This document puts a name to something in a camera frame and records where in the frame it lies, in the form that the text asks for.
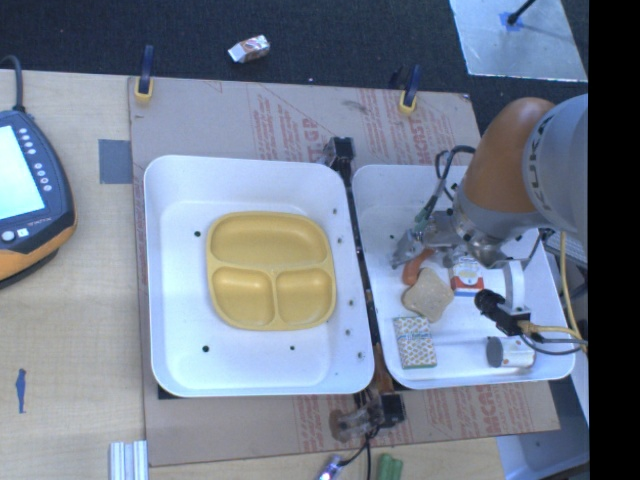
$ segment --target black floor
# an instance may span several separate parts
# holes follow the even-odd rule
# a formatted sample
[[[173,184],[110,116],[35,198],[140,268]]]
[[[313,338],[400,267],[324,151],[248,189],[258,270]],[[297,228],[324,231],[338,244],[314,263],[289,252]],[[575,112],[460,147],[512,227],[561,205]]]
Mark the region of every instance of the black floor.
[[[561,1],[588,73],[589,0]],[[258,34],[269,55],[234,64],[227,49]],[[588,91],[469,75],[449,0],[0,0],[0,56],[25,70],[137,74],[146,44],[155,75],[181,78],[384,88],[420,64],[420,89],[469,94],[481,132],[518,97]]]

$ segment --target beige sponge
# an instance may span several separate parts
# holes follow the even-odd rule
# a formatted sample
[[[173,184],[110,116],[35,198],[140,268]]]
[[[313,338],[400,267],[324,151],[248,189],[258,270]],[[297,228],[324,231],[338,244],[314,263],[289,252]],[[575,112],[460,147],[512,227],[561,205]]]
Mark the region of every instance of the beige sponge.
[[[426,316],[432,323],[440,320],[451,301],[453,290],[429,267],[423,268],[416,284],[402,294],[405,308]]]

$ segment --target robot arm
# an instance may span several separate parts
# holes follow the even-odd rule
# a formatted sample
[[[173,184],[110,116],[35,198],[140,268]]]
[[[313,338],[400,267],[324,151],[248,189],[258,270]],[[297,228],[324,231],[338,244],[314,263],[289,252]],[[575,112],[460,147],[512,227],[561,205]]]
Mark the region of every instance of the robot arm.
[[[521,98],[507,105],[483,135],[452,208],[426,216],[423,210],[422,222],[417,218],[399,242],[393,268],[425,248],[462,250],[486,268],[499,268],[507,259],[501,247],[535,227],[576,236],[586,254],[587,98],[557,106]]]

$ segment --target white tray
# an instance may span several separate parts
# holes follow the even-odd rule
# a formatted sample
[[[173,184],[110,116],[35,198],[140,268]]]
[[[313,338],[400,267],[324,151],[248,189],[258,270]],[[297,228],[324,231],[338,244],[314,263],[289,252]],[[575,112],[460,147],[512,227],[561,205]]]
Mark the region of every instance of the white tray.
[[[164,156],[144,176],[151,363],[180,397],[346,394],[365,388],[373,350],[345,187],[319,164]],[[332,248],[336,306],[311,329],[231,327],[208,292],[205,240],[235,211],[305,215]]]
[[[465,167],[452,166],[448,186],[459,182]],[[455,297],[442,318],[432,324],[438,364],[434,368],[405,370],[400,364],[392,320],[398,316],[414,316],[404,308],[401,296],[407,288],[401,280],[402,267],[391,268],[391,256],[404,231],[424,207],[437,183],[433,166],[368,165],[354,175],[353,193],[362,238],[367,271],[371,280],[377,310],[380,340],[385,363],[391,375],[412,389],[444,388],[477,384],[496,384],[562,378],[573,369],[574,355],[537,354],[531,368],[494,368],[486,359],[487,337],[504,337],[495,324],[473,303],[473,297]],[[443,194],[436,209],[444,210],[450,202]],[[505,252],[514,258],[527,257],[537,232],[530,231],[520,242],[513,242]],[[424,266],[433,268],[449,283],[448,272],[432,257]],[[501,270],[483,269],[485,287],[505,294]],[[539,325],[566,327],[566,320],[543,247],[538,247],[525,270],[525,304],[531,309],[531,320]],[[562,345],[543,345],[551,350],[564,350]]]

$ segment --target yellow divided plate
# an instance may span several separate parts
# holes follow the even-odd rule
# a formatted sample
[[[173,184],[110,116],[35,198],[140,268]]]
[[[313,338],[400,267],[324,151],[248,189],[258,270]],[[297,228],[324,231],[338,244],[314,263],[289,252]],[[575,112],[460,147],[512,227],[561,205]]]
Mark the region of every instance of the yellow divided plate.
[[[314,327],[333,313],[336,280],[327,237],[314,221],[280,212],[236,212],[207,235],[216,312],[251,330]]]

